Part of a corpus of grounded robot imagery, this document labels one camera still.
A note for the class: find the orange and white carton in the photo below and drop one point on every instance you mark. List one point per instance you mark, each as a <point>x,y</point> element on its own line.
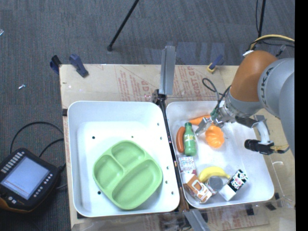
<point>198,189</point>

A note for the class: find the orange red sausage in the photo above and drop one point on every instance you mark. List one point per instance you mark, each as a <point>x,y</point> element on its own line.
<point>180,139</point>

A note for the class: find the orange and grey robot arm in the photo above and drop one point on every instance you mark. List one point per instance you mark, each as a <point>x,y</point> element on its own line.
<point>250,80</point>

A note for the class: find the yellow banana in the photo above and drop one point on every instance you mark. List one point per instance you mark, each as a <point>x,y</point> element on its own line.
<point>211,171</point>

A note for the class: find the white plastic tray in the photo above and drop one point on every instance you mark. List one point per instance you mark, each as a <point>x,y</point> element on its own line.
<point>240,157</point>
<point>115,119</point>

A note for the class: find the brown cardboard board red print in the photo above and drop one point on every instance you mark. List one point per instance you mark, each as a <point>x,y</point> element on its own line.
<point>134,83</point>

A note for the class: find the orange carrot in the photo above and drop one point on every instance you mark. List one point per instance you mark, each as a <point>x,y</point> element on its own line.
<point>197,120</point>

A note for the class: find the thin black rod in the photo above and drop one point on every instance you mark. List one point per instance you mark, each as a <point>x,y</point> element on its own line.
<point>173,153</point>

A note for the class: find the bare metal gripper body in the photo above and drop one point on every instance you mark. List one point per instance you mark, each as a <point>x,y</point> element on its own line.
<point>225,115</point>

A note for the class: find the black cylinder on white bracket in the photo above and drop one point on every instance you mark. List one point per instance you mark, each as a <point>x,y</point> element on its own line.
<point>256,145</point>

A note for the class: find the green divided plate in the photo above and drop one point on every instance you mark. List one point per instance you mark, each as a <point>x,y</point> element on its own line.
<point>127,174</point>

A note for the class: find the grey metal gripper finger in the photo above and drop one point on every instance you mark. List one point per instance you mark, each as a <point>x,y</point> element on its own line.
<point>204,124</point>
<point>220,123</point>

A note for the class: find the green plastic bottle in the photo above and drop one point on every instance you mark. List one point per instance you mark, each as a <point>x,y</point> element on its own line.
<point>190,141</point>

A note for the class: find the black and white cow carton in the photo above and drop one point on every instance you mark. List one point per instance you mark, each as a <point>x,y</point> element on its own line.
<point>237,180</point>

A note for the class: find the white and pink carton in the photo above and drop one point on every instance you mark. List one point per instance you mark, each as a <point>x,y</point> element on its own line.
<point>186,165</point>

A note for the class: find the small grey can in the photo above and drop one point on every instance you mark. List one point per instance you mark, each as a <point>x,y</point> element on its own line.
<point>215,183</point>

